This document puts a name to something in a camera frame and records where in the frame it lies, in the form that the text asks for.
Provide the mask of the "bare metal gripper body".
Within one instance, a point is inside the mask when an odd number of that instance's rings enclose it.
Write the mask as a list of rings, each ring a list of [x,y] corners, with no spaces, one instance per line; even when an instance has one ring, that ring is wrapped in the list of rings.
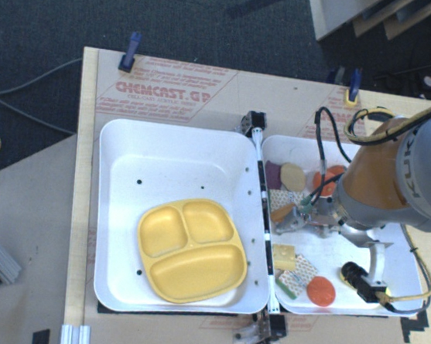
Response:
[[[313,202],[311,196],[301,202],[301,217],[309,225],[327,228],[344,225],[343,217],[337,212],[337,202],[333,197],[320,197]]]

